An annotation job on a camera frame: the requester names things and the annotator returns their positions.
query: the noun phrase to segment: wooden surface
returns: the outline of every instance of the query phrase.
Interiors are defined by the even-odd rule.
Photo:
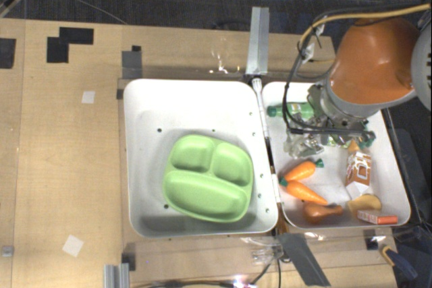
[[[47,37],[58,36],[60,26],[94,28],[94,44],[70,45],[68,64],[47,63]],[[124,151],[120,154],[121,115],[116,100],[117,80],[122,75],[121,51],[129,51],[132,45],[142,46],[145,76],[208,78],[212,70],[223,78],[224,69],[228,72],[244,69],[248,34],[1,20],[0,37],[7,35],[18,38],[22,45],[18,45],[16,52],[17,65],[12,70],[0,70],[0,135],[3,138],[6,134],[8,123],[19,130],[19,136],[6,136],[7,140],[0,144],[1,153],[6,153],[0,156],[0,167],[10,166],[13,177],[7,180],[1,171],[0,245],[13,240],[15,246],[12,270],[11,260],[2,258],[0,262],[1,287],[101,287],[103,265],[119,264],[121,253],[128,246],[144,248],[139,250],[144,255],[153,251],[155,261],[161,258],[164,249],[165,253],[172,251],[174,247],[169,240],[147,241],[133,234],[127,212],[122,212]],[[297,36],[270,36],[271,71],[289,69],[296,56],[297,40]],[[319,57],[332,56],[330,47],[320,52]],[[24,62],[22,75],[20,61]],[[318,72],[327,66],[313,64],[307,68]],[[21,89],[22,103],[18,92]],[[96,92],[93,104],[81,103],[84,91]],[[17,145],[19,156],[16,153],[14,156],[12,152]],[[4,237],[3,229],[9,237]],[[69,235],[84,242],[77,257],[62,250]],[[332,250],[334,244],[315,248],[332,285],[395,287],[392,269],[377,252],[365,251],[359,240],[345,241],[346,245],[339,244],[341,248],[336,247],[337,251]],[[210,258],[198,263],[207,267],[201,270],[194,253],[187,248],[177,255],[175,269],[183,277],[202,278],[205,272],[211,276],[218,265]],[[231,253],[235,269],[243,268],[235,266],[236,263],[250,260],[244,255],[248,256],[246,252]],[[249,275],[261,269],[250,263],[248,267],[251,269],[245,273]],[[283,269],[283,287],[304,286],[292,264]],[[141,279],[139,276],[139,272],[131,273],[136,282]],[[146,276],[143,280],[153,279]],[[276,282],[277,275],[269,273],[260,281],[260,287],[275,287]]]

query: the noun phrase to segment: green plastic tray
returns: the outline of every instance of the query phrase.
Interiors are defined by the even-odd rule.
[[[188,216],[229,223],[248,210],[252,185],[253,165],[244,150],[215,138],[188,135],[169,154],[163,195],[168,205]]]

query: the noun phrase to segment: white square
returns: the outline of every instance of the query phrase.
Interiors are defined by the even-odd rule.
[[[95,91],[84,91],[81,103],[95,103]]]
[[[63,251],[73,257],[78,257],[78,254],[80,253],[83,244],[84,242],[82,240],[79,240],[73,235],[69,235],[68,239],[65,242],[65,245],[63,246]]]

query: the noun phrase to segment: orange carrot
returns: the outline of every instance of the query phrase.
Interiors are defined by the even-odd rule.
[[[284,179],[286,181],[306,179],[315,173],[316,167],[314,162],[305,161],[286,173]]]
[[[302,183],[299,183],[298,181],[287,181],[285,188],[287,193],[301,200],[308,200],[309,202],[315,202],[322,205],[328,204],[323,197],[312,191],[310,188],[307,188]]]

